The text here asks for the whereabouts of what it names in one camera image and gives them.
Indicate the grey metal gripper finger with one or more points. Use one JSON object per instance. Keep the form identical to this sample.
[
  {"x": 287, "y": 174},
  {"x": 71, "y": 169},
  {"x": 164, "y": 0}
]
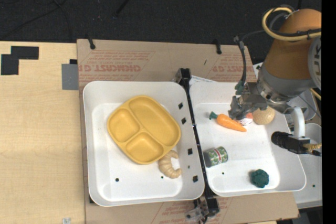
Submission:
[
  {"x": 234, "y": 107},
  {"x": 242, "y": 115}
]

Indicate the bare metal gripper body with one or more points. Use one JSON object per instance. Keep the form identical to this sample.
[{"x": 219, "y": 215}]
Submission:
[{"x": 256, "y": 99}]

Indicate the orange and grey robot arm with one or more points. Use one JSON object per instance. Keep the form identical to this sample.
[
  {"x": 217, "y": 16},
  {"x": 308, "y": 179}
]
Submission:
[{"x": 288, "y": 55}]

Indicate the white and orange small toy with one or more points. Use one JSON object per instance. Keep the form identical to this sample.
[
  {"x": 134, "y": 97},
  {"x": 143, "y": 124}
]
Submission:
[{"x": 246, "y": 120}]

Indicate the orange carrot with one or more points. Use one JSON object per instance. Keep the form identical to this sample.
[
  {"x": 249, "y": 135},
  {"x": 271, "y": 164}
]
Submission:
[{"x": 231, "y": 122}]

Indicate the beige round bread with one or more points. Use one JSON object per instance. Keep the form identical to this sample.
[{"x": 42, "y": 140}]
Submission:
[{"x": 263, "y": 116}]

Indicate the white plastic tray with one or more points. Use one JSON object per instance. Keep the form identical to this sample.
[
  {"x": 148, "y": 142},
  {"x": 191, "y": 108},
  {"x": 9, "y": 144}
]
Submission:
[
  {"x": 136, "y": 186},
  {"x": 246, "y": 149}
]

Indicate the green and white can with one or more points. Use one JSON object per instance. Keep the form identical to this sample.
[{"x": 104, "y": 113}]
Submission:
[{"x": 215, "y": 157}]

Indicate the thin black rod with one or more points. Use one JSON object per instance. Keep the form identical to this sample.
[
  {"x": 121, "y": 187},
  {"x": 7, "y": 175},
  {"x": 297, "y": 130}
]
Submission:
[{"x": 197, "y": 144}]

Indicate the green broccoli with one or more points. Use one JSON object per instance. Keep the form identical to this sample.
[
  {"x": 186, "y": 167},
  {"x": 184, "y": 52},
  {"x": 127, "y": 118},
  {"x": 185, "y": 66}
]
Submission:
[{"x": 260, "y": 178}]

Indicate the brown cardboard board red print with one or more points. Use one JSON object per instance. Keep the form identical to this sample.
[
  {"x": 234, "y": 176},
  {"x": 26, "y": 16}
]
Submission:
[{"x": 162, "y": 63}]

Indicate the beige croissant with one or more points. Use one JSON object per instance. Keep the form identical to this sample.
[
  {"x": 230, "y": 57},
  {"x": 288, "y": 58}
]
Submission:
[{"x": 169, "y": 166}]

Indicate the yellow divided plate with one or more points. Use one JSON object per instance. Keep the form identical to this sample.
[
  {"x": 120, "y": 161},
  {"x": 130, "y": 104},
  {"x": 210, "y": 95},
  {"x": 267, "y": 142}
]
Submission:
[{"x": 143, "y": 128}]

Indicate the black cylinder on white bracket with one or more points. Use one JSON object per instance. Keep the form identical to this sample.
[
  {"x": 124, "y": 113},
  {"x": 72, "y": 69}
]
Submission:
[{"x": 288, "y": 143}]

